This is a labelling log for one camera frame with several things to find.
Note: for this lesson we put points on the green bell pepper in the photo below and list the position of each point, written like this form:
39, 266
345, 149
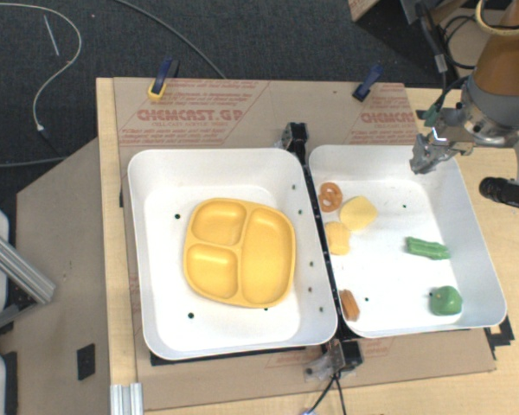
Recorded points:
446, 301

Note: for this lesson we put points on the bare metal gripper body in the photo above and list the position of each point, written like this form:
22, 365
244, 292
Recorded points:
471, 129

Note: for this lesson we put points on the brown cardboard board red print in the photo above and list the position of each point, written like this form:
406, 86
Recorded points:
225, 115

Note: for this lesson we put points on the black cylinder on white bracket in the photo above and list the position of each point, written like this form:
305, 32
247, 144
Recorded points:
504, 192

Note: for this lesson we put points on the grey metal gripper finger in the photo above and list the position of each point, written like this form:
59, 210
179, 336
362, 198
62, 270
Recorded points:
419, 156
440, 155

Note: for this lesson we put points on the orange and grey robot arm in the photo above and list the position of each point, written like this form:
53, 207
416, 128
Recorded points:
499, 59

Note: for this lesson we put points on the yellow ridged biscuit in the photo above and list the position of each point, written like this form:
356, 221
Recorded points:
337, 238

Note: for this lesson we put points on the green asparagus bundle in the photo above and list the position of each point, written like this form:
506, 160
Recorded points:
428, 249

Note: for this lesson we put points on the orange pretzel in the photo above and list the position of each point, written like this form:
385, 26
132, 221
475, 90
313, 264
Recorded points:
327, 203

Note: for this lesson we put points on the pale yellow bread bun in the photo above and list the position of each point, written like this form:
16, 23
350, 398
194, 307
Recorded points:
358, 212

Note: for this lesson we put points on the yellow divided plate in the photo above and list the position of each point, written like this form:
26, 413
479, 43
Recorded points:
259, 253

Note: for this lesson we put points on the white plastic tray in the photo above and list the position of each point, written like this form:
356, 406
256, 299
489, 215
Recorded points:
164, 275
398, 275

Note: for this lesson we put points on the thin black and white rod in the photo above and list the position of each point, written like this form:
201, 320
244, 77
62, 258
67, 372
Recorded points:
324, 249

